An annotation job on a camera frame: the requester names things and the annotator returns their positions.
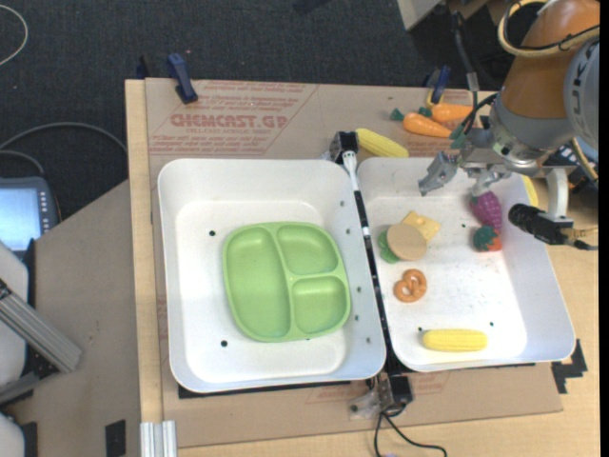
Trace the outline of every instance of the green plate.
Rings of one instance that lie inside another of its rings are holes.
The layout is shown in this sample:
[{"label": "green plate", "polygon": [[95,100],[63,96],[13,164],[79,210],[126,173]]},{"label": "green plate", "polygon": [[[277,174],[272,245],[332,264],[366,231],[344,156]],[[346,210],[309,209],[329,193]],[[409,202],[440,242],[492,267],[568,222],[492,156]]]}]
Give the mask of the green plate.
[{"label": "green plate", "polygon": [[226,295],[249,337],[285,342],[326,335],[351,310],[341,254],[322,228],[300,222],[256,224],[224,243]]}]

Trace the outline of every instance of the table surface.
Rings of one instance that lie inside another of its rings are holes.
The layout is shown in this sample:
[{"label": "table surface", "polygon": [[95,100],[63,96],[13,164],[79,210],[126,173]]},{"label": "table surface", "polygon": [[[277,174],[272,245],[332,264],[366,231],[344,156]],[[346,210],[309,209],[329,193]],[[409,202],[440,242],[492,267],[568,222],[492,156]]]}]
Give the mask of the table surface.
[{"label": "table surface", "polygon": [[[133,231],[133,266],[139,354],[140,410],[143,422],[164,420],[159,335],[157,330],[154,251],[150,224],[151,198],[147,152],[147,108],[144,81],[126,81],[129,184]],[[536,183],[540,205],[547,202],[545,184]],[[598,208],[575,196],[569,215],[576,227],[598,224]],[[408,427],[415,442],[446,448],[448,455],[600,455],[599,424],[599,257],[566,247],[548,248],[565,303],[580,340],[587,371],[567,381],[559,413]],[[373,431],[353,431],[222,446],[181,448],[181,456],[237,455],[374,455]],[[392,429],[382,427],[383,454],[440,455],[412,447]]]}]

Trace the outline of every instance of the toy pretzel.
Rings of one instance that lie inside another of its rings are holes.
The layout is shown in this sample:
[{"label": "toy pretzel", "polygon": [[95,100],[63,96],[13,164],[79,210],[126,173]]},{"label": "toy pretzel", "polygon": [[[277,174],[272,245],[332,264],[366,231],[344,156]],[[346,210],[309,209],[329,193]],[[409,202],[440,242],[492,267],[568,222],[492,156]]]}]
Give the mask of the toy pretzel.
[{"label": "toy pretzel", "polygon": [[400,301],[413,303],[422,298],[427,291],[427,280],[418,269],[408,269],[402,279],[393,287],[393,294]]}]

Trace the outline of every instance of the white tray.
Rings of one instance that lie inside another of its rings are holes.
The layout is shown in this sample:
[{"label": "white tray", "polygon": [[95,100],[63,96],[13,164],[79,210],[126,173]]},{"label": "white tray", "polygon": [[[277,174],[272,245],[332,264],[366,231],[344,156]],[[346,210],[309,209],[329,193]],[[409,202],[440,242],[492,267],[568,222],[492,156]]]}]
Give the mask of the white tray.
[{"label": "white tray", "polygon": [[[195,392],[352,381],[377,374],[385,344],[360,219],[346,172],[323,160],[178,159],[158,178],[170,365]],[[236,228],[310,222],[343,256],[351,314],[339,330],[296,342],[248,338],[224,288],[222,247]]]},{"label": "white tray", "polygon": [[[517,203],[529,204],[520,176],[492,186],[503,211],[498,252],[476,252],[470,238],[480,222],[467,206],[474,180],[460,170],[442,189],[421,197],[418,180],[429,159],[371,158],[358,169],[373,238],[383,305],[398,359],[417,371],[558,361],[569,357],[575,335],[545,244],[507,220]],[[420,261],[389,264],[380,255],[379,233],[414,210],[442,224]],[[427,292],[405,304],[393,295],[407,268],[420,269]],[[488,335],[482,351],[426,349],[422,333],[431,328],[474,328]]]}]

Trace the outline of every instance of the toy carrot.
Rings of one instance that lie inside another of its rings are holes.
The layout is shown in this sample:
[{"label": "toy carrot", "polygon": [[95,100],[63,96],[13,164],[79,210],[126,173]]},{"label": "toy carrot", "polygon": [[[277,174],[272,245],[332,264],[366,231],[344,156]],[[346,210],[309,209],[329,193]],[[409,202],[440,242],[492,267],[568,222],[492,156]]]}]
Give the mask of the toy carrot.
[{"label": "toy carrot", "polygon": [[451,130],[445,126],[412,111],[407,113],[402,121],[404,129],[408,132],[428,135],[430,137],[448,137]]},{"label": "toy carrot", "polygon": [[440,102],[431,109],[431,118],[436,122],[455,122],[463,120],[472,111],[469,105]]}]

